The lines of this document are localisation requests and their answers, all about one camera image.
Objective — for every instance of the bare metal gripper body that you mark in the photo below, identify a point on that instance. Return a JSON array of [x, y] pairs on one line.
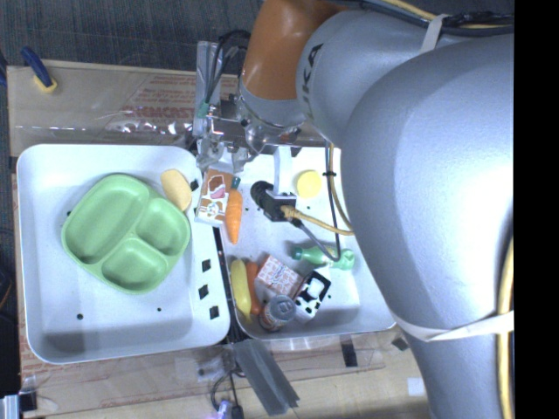
[[231, 125]]

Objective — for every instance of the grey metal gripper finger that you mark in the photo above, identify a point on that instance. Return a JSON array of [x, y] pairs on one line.
[[241, 157], [210, 154]]

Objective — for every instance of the white and brown carton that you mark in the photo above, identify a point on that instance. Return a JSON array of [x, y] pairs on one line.
[[212, 203]]

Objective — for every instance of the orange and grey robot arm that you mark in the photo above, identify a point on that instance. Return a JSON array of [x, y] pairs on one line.
[[393, 155]]

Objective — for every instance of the yellow toy bread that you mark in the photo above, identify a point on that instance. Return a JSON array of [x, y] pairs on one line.
[[176, 189]]

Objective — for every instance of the orange carrot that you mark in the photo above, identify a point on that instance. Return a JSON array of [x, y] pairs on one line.
[[233, 214]]

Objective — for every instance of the yellow round biscuit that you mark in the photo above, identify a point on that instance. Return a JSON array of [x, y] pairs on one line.
[[308, 183]]

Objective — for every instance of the white plastic tray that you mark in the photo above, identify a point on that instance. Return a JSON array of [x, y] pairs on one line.
[[279, 238], [57, 256]]

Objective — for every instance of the green divided plate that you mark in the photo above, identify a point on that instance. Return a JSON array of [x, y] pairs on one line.
[[122, 229]]

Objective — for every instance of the orange and white carton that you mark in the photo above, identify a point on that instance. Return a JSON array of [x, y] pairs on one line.
[[277, 275]]

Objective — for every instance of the green bottle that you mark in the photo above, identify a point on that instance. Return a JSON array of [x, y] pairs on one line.
[[316, 256]]

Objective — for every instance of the brown cardboard board red print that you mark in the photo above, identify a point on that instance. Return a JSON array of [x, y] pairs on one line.
[[100, 90]]

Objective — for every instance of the orange sausage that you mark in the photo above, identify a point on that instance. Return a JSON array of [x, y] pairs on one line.
[[252, 286]]

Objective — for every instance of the yellow banana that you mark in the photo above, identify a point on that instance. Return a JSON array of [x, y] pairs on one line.
[[240, 288]]

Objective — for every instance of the black and white carton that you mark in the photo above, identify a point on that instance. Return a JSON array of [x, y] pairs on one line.
[[312, 297]]

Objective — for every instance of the small red can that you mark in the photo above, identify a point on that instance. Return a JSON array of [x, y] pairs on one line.
[[276, 314]]

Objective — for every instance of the black cylinder on white bracket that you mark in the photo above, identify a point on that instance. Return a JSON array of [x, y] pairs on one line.
[[274, 203]]

